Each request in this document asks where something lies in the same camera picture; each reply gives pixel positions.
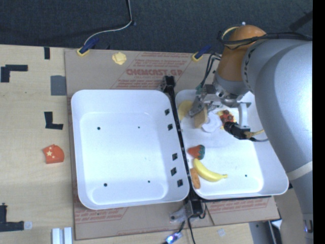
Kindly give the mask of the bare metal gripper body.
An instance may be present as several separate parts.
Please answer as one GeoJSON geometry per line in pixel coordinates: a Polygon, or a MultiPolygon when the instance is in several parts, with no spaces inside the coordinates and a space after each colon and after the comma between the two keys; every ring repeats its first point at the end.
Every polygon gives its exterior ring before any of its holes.
{"type": "Polygon", "coordinates": [[[200,105],[236,106],[241,100],[240,95],[228,93],[220,85],[214,84],[199,84],[196,87],[196,98],[200,105]]]}

